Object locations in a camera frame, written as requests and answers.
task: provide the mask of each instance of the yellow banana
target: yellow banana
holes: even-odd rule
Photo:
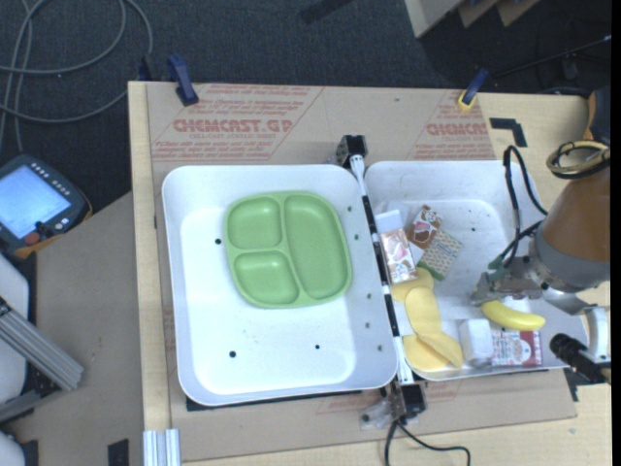
[[[506,306],[500,300],[490,300],[481,305],[485,316],[503,328],[519,331],[536,331],[545,324],[545,318],[533,313],[523,313]]]

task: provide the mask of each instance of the blue screen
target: blue screen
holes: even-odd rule
[[[26,166],[0,180],[0,222],[20,239],[34,231],[38,221],[47,222],[70,206]]]

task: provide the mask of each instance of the green plate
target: green plate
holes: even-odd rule
[[[263,308],[321,304],[351,282],[351,262],[334,207],[310,192],[261,193],[238,200],[224,218],[233,280]]]

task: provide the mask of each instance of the white tray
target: white tray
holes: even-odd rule
[[[532,204],[519,165],[511,163],[512,181],[519,203],[522,230],[542,219]],[[462,242],[463,247],[434,291],[442,318],[442,329],[460,340],[458,327],[464,319],[483,317],[470,296],[487,265],[513,240],[512,207],[501,161],[421,161],[378,162],[371,166],[365,180],[374,214],[386,210],[391,201],[406,204],[412,215],[427,204],[444,217],[441,229]],[[531,188],[537,189],[531,181]],[[527,252],[528,239],[522,240],[518,255]],[[498,373],[515,373],[567,366],[550,350],[549,342],[557,333],[566,333],[585,345],[587,335],[580,316],[570,316],[544,300],[505,299],[508,305],[537,313],[546,319],[539,331],[542,365],[529,367],[485,366],[418,372],[427,380],[451,380]],[[403,303],[393,301],[402,336],[413,333]]]
[[[261,309],[235,288],[223,217],[240,198],[306,190],[341,220],[352,282],[338,299]],[[358,185],[332,165],[185,166],[162,186],[180,384],[206,406],[378,388],[397,368]]]

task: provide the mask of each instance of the blue clamp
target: blue clamp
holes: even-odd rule
[[[485,80],[487,80],[488,76],[489,71],[487,69],[479,69],[478,73],[476,73],[476,76],[470,82],[468,87],[464,91],[462,91],[461,95],[459,95],[459,98],[457,99],[457,107],[459,107],[464,112],[469,111],[474,105],[474,98],[476,97],[476,94],[478,93]]]
[[[198,104],[198,95],[192,87],[192,80],[187,72],[187,64],[179,55],[173,54],[167,60],[168,70],[173,80],[179,84],[177,95],[184,106]]]

